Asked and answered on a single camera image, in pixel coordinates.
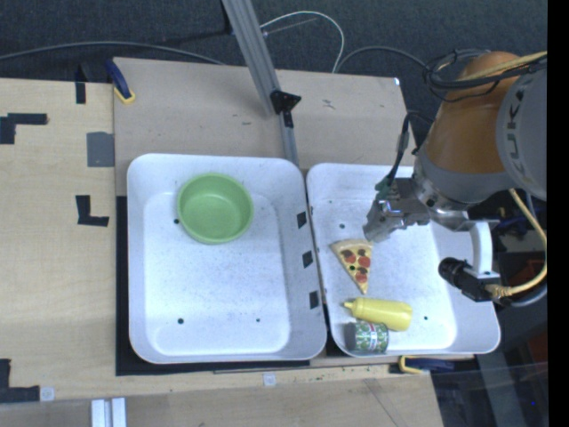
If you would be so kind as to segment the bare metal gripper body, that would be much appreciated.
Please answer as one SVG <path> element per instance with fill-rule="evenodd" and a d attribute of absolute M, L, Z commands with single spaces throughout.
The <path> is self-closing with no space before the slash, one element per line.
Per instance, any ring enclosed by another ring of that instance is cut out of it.
<path fill-rule="evenodd" d="M 435 222 L 451 231 L 467 231 L 472 227 L 469 205 L 450 199 L 429 180 L 385 177 L 376 186 L 374 202 L 385 216 L 403 216 L 405 228 Z"/>

